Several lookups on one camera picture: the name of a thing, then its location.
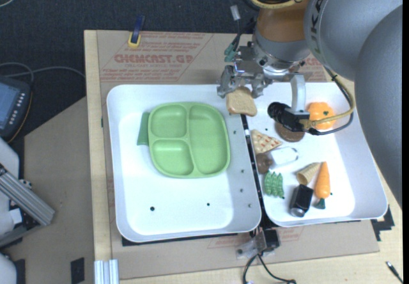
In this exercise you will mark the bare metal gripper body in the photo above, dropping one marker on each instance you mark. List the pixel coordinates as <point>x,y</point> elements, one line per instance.
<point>252,66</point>

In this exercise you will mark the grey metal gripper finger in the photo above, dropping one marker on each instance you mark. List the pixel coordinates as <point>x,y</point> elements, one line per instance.
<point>260,87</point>
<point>226,84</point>

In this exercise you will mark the toy bread slice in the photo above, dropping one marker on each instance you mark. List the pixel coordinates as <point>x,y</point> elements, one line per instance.
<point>241,103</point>

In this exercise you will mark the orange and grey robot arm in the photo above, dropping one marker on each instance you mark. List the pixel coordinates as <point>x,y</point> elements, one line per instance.
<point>345,36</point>

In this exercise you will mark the toy pizza slice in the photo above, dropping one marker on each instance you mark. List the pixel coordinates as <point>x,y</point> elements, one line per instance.
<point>263,142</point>

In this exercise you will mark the brown round biscuit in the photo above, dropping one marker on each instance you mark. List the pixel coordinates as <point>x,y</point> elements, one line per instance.
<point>289,136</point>

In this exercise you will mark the green divided plate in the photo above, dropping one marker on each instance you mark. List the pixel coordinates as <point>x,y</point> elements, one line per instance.
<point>198,138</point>

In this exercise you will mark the brown cardboard board red print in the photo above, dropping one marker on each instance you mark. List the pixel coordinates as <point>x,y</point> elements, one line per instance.
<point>166,59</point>

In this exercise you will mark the orange toy pumpkin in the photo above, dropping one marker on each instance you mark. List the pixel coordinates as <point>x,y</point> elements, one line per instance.
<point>321,113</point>

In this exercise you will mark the green toy pea pods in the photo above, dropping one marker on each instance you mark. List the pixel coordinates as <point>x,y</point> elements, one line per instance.
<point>273,184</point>

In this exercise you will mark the beige toy ice cream cone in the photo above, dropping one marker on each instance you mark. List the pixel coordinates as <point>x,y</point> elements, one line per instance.
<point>307,174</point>

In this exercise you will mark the white plastic tray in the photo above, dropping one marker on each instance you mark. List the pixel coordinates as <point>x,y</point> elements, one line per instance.
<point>345,161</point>
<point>179,199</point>

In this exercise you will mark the orange toy carrot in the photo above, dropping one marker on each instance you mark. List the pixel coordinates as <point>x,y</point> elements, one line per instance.
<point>322,183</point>

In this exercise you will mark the black can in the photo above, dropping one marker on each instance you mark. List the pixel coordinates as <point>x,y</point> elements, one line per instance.
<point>302,199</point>

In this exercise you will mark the black cylinder on white bracket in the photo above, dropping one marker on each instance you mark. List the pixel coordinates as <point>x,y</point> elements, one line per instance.
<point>289,116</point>

